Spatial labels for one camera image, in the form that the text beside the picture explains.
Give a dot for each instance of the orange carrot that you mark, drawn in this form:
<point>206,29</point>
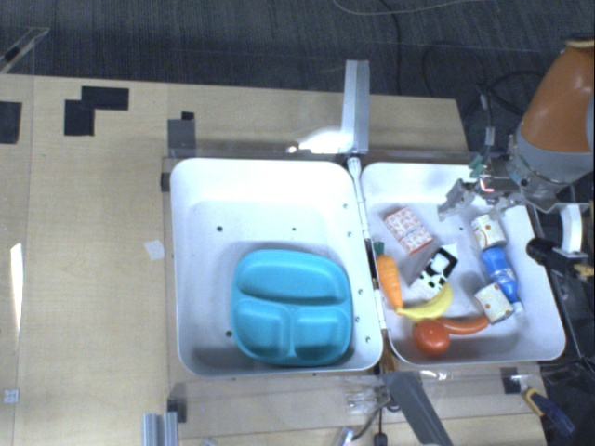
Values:
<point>389,277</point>

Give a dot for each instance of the blue plastic bottle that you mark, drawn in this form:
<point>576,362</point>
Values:
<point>499,272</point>

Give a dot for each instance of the black and white carton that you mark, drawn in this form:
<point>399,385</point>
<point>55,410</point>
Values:
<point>434,272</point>

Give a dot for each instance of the yellow banana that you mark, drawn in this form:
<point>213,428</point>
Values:
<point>432,309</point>

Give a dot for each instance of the orange sausage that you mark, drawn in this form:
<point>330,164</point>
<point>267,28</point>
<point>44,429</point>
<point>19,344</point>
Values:
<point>467,325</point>

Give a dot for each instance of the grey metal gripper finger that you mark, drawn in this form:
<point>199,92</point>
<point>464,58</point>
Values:
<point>498,209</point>
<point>458,198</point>

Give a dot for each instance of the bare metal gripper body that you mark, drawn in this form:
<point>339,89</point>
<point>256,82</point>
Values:
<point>499,181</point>

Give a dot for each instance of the white plastic tray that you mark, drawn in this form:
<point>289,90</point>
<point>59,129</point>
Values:
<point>260,202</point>
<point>534,332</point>

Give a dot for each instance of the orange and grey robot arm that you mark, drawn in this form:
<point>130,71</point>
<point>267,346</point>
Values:
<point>560,105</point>

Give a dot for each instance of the red tomato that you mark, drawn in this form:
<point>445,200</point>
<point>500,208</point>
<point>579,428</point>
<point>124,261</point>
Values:
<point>430,338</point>

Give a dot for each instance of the orange and white carton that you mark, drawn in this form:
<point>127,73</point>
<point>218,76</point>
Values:
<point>408,230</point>

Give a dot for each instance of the black cylinder on white bracket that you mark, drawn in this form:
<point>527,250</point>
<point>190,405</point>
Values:
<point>553,253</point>

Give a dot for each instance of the white can with orange print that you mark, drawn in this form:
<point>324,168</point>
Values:
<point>488,231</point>
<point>493,304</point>

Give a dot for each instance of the blue divided plate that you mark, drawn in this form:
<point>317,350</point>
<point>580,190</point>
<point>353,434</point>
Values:
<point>290,307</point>

